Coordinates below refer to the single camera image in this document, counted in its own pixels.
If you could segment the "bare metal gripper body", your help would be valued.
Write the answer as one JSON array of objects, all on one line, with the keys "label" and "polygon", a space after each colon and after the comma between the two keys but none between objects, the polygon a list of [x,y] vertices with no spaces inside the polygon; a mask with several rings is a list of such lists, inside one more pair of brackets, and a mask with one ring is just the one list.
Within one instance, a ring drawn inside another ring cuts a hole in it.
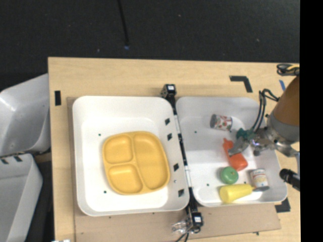
[{"label": "bare metal gripper body", "polygon": [[259,156],[265,150],[278,150],[284,148],[282,137],[272,128],[259,129],[251,143],[254,156]]}]

